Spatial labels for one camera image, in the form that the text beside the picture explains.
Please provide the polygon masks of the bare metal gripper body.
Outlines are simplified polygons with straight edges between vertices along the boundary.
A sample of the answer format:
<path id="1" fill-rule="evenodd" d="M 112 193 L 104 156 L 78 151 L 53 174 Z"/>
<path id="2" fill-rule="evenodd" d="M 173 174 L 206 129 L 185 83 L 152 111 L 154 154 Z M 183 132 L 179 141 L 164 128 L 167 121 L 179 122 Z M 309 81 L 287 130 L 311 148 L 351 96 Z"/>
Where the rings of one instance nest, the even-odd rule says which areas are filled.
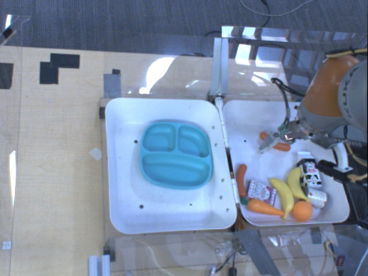
<path id="1" fill-rule="evenodd" d="M 279 127 L 282 141 L 296 141 L 309 139 L 309 131 L 302 126 L 300 120 L 289 121 Z"/>

